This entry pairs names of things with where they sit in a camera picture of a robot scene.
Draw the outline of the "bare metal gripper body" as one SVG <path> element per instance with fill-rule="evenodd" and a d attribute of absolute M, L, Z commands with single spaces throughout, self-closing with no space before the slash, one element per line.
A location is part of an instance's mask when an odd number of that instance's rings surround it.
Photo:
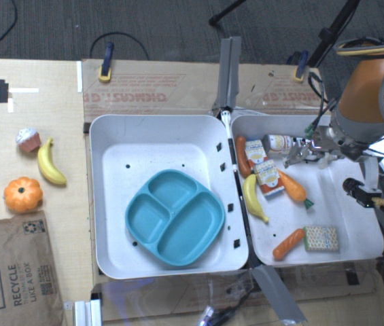
<path fill-rule="evenodd" d="M 316 158 L 344 158 L 338 144 L 333 140 L 328 126 L 319 125 L 309 142 L 309 151 Z"/>

